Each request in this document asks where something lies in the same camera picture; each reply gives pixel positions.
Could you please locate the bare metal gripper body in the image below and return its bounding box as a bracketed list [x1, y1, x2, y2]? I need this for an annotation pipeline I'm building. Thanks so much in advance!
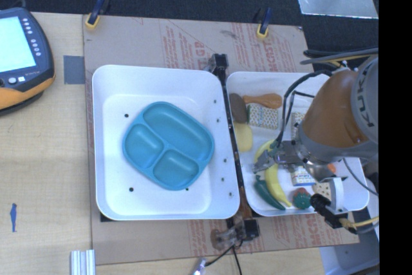
[272, 140, 337, 180]

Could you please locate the yellow banana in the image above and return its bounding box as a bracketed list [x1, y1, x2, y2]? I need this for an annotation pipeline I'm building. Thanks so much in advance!
[253, 138, 277, 165]
[264, 163, 293, 208]

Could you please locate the white carton blue red print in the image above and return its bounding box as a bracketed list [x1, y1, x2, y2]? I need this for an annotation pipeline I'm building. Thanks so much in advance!
[287, 166, 318, 187]

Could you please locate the green chili pepper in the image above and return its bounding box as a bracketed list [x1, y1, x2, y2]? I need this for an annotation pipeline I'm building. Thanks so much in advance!
[254, 174, 287, 211]

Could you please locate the pale yellow toy lump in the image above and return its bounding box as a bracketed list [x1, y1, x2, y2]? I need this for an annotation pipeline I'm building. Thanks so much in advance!
[234, 122, 254, 153]

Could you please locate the thin black rod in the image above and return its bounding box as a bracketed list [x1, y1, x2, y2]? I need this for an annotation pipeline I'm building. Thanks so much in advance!
[216, 66, 249, 223]

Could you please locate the red and green round toy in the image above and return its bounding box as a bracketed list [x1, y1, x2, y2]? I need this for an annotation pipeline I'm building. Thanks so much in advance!
[292, 187, 313, 211]

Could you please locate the green and white patterned carton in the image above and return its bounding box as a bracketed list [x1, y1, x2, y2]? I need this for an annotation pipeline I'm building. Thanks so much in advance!
[246, 102, 279, 131]

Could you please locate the brown oval toy food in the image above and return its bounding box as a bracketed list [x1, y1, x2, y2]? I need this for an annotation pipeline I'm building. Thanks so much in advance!
[229, 93, 248, 124]

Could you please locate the white plastic tray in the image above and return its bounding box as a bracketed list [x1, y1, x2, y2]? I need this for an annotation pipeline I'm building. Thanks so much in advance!
[91, 64, 241, 221]
[225, 71, 370, 218]

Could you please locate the blue divided plate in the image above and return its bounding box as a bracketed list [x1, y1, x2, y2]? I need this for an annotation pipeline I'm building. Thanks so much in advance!
[121, 100, 216, 192]

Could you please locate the brown cardboard board red print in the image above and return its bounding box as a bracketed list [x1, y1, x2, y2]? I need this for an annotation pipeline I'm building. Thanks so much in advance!
[82, 14, 361, 265]

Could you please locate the black cylinder on white bracket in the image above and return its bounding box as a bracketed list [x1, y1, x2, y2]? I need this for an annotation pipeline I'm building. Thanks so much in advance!
[309, 176, 350, 230]

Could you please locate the black block with thin wires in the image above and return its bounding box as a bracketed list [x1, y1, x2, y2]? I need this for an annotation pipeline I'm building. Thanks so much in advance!
[211, 53, 230, 73]
[242, 218, 261, 241]

